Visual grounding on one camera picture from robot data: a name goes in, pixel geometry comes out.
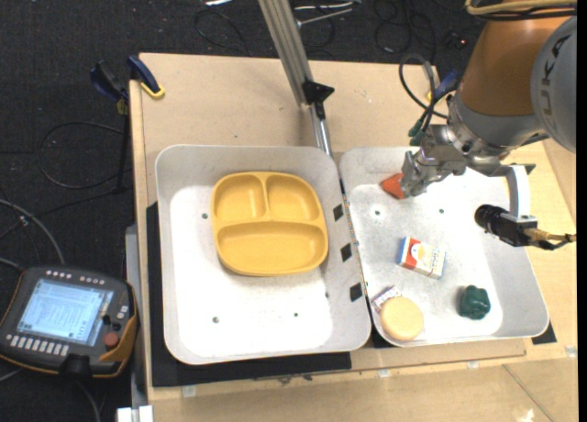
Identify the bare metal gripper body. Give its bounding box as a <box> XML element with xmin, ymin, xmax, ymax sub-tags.
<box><xmin>411</xmin><ymin>125</ymin><xmax>488</xmax><ymax>183</ymax></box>

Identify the orange toy carrot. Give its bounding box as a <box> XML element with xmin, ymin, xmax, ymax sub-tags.
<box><xmin>379</xmin><ymin>172</ymin><xmax>409</xmax><ymax>202</ymax></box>

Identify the white plastic tray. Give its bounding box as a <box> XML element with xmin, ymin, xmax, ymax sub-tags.
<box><xmin>154</xmin><ymin>143</ymin><xmax>373</xmax><ymax>366</ymax></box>
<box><xmin>338</xmin><ymin>146</ymin><xmax>550</xmax><ymax>349</ymax></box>

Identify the white and orange carton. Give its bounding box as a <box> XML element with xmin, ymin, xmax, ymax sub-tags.
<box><xmin>395</xmin><ymin>235</ymin><xmax>448</xmax><ymax>281</ymax></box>

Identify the pink and white packet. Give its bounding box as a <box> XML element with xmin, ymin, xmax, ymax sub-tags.
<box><xmin>370</xmin><ymin>285</ymin><xmax>404</xmax><ymax>314</ymax></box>

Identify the green toy pepper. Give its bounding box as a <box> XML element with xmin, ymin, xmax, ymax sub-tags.
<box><xmin>455</xmin><ymin>284</ymin><xmax>493</xmax><ymax>321</ymax></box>

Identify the pale yellow round biscuit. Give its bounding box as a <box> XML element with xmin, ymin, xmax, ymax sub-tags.
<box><xmin>379</xmin><ymin>295</ymin><xmax>426</xmax><ymax>344</ymax></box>

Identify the yellow divided plate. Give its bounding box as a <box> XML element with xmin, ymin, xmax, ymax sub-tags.
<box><xmin>210</xmin><ymin>171</ymin><xmax>330</xmax><ymax>278</ymax></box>

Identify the pale wood board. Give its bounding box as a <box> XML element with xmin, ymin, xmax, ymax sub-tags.
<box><xmin>137</xmin><ymin>51</ymin><xmax>528</xmax><ymax>402</ymax></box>

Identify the black cylinder on white bracket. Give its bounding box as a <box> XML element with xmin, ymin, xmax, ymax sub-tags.
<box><xmin>473</xmin><ymin>163</ymin><xmax>538</xmax><ymax>249</ymax></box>

